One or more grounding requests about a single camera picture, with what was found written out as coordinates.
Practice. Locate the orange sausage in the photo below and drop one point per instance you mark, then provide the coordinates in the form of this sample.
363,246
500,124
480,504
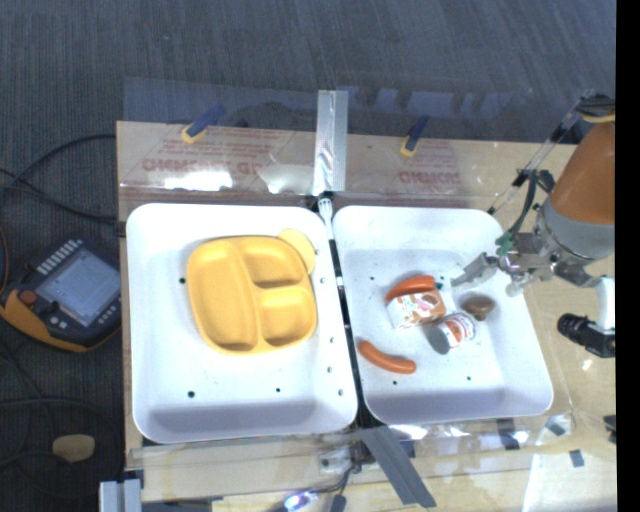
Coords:
387,359

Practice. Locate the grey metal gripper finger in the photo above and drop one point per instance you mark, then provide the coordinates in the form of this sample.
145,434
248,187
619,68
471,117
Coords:
475,270
518,285

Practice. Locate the white plastic tray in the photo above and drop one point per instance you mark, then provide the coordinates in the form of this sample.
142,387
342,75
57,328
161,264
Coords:
480,380
225,395

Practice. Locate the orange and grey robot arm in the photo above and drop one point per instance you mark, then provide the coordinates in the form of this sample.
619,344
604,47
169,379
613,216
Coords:
587,175

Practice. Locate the brown toy mushroom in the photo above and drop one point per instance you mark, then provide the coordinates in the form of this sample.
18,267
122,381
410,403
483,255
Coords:
477,304

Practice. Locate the black cylinder on white bracket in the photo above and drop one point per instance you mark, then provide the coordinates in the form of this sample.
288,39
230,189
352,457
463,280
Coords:
590,332

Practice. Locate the orange and white can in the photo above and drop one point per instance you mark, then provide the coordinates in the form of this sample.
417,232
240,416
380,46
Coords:
455,330

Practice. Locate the pale yellow oval bread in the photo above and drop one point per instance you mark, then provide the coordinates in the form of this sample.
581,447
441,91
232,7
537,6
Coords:
74,446

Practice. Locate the pale yellow round biscuit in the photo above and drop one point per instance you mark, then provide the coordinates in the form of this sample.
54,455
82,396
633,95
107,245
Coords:
302,245

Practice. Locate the yellow divided plate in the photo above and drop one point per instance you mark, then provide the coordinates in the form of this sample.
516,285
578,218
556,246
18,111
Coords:
230,295

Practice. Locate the brown cardboard board red print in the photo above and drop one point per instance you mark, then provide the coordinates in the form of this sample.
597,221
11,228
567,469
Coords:
380,165

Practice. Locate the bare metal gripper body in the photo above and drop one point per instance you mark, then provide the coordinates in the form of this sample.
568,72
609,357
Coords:
537,257

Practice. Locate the orange and white carton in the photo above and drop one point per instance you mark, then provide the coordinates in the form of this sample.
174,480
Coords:
417,310

